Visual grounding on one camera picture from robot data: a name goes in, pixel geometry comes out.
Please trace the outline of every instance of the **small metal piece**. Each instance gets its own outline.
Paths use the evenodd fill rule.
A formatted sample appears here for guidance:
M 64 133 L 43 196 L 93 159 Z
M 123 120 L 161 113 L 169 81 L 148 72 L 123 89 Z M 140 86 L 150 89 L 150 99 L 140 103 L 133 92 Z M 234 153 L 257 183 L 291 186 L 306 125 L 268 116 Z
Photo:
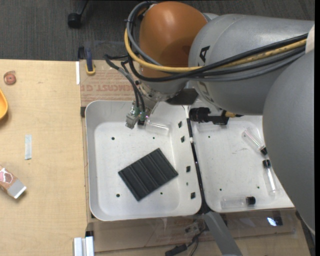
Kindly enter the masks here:
M 218 212 L 210 211 L 203 214 L 201 218 L 204 219 L 205 223 L 209 227 L 209 230 L 223 255 L 243 255 L 227 228 L 226 223 Z
M 226 111 L 223 110 L 221 115 L 209 116 L 210 109 L 208 107 L 192 108 L 189 111 L 191 121 L 199 123 L 213 122 L 214 125 L 225 126 L 228 124 L 229 117 L 226 116 Z
M 135 127 L 135 124 L 138 122 L 139 116 L 135 116 L 132 112 L 129 112 L 126 115 L 126 121 L 125 126 L 129 127 L 130 129 L 133 129 Z
M 94 237 L 76 237 L 73 239 L 73 256 L 95 256 Z
M 141 122 L 144 122 L 146 120 L 146 115 L 147 115 L 147 113 L 145 111 L 141 111 L 139 120 Z
M 3 76 L 3 80 L 5 82 L 6 85 L 13 85 L 16 82 L 16 76 L 15 76 L 15 71 L 9 71 L 7 73 L 4 74 Z

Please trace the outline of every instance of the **yellow cable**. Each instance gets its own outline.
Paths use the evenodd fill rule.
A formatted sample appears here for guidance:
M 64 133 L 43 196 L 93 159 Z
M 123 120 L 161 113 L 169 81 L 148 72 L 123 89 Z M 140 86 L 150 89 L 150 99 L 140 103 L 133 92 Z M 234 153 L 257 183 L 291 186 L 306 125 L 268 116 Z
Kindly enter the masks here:
M 250 56 L 250 57 L 246 57 L 246 58 L 242 58 L 242 59 L 236 60 L 236 61 L 231 62 L 229 64 L 222 65 L 219 68 L 233 67 L 233 66 L 236 66 L 236 65 L 241 65 L 241 64 L 245 64 L 245 63 L 249 63 L 249 62 L 255 62 L 255 61 L 258 61 L 258 60 L 261 60 L 261 59 L 264 59 L 264 58 L 268 58 L 268 57 L 271 57 L 271 56 L 274 56 L 274 55 L 277 55 L 277 54 L 282 54 L 282 53 L 288 52 L 290 50 L 293 50 L 295 48 L 301 47 L 301 46 L 305 45 L 306 42 L 307 42 L 307 39 L 303 39 L 301 41 L 294 42 L 294 43 L 288 44 L 286 46 L 283 46 L 283 47 L 280 47 L 280 48 L 277 48 L 277 49 L 274 49 L 274 50 L 270 50 L 270 51 L 267 51 L 267 52 L 262 52 L 262 53 L 254 55 L 254 56 Z
M 258 61 L 258 60 L 268 58 L 268 57 L 271 57 L 271 56 L 274 56 L 277 54 L 282 54 L 282 53 L 288 52 L 290 50 L 293 50 L 295 48 L 298 48 L 298 47 L 305 45 L 306 41 L 307 41 L 307 39 L 303 39 L 298 42 L 294 42 L 294 43 L 288 44 L 286 46 L 283 46 L 283 47 L 280 47 L 280 48 L 277 48 L 274 50 L 266 51 L 266 52 L 259 53 L 259 54 L 256 54 L 256 55 L 253 55 L 250 57 L 246 57 L 246 58 L 242 58 L 240 60 L 233 61 L 231 63 L 219 66 L 219 68 L 233 67 L 233 66 L 237 66 L 237 65 L 241 65 L 241 64 L 245 64 L 245 63 Z M 127 29 L 125 29 L 125 31 L 124 31 L 124 44 L 125 44 L 125 48 L 126 48 L 128 54 L 131 56 L 132 59 L 134 59 L 140 65 L 142 65 L 146 68 L 152 69 L 152 70 L 163 71 L 163 72 L 172 72 L 172 73 L 183 73 L 183 72 L 193 71 L 193 70 L 197 70 L 199 68 L 202 68 L 202 66 L 191 66 L 191 67 L 159 66 L 159 65 L 155 65 L 155 64 L 148 63 L 148 62 L 144 61 L 143 59 L 141 59 L 137 55 L 135 55 L 135 53 L 131 50 Z
M 142 66 L 144 66 L 146 68 L 150 68 L 152 70 L 183 73 L 183 72 L 188 72 L 188 71 L 197 70 L 199 68 L 202 68 L 201 66 L 194 66 L 194 67 L 159 66 L 159 65 L 152 64 L 152 63 L 148 63 L 148 62 L 144 61 L 143 59 L 140 59 L 137 55 L 135 55 L 135 53 L 130 48 L 127 29 L 125 29 L 125 31 L 124 31 L 124 44 L 125 44 L 125 48 L 126 48 L 128 54 L 131 56 L 132 59 L 134 59 L 136 62 L 138 62 Z

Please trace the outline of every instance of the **gray carpet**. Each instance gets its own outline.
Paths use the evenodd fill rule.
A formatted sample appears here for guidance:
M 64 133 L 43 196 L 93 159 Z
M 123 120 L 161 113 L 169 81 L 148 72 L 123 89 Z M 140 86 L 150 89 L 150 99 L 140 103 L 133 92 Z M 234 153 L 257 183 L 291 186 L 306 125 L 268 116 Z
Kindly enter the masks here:
M 203 13 L 314 20 L 315 0 L 179 1 Z M 68 27 L 77 0 L 0 0 L 0 59 L 76 61 L 79 46 L 101 60 L 121 55 L 124 20 L 139 1 L 89 1 L 82 27 Z

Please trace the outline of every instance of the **chair wheel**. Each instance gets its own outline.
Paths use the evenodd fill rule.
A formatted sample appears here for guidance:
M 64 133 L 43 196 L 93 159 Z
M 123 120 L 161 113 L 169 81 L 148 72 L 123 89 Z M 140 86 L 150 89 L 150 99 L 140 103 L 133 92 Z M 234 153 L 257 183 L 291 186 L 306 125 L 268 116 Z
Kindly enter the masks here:
M 73 29 L 81 27 L 81 15 L 73 12 L 68 15 L 68 26 Z

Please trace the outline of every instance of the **metal bracket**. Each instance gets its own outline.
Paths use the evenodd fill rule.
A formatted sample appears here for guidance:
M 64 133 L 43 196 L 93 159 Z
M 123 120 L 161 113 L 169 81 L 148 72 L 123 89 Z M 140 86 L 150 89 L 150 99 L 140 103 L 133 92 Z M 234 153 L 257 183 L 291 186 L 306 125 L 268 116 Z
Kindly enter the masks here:
M 94 237 L 76 237 L 73 239 L 73 256 L 95 256 Z
M 226 116 L 227 111 L 223 110 L 221 115 L 208 115 L 210 109 L 208 107 L 192 108 L 189 111 L 189 118 L 191 121 L 199 123 L 213 122 L 214 125 L 225 126 L 228 124 L 229 117 Z
M 201 217 L 208 226 L 223 256 L 242 256 L 238 245 L 219 213 L 209 211 Z

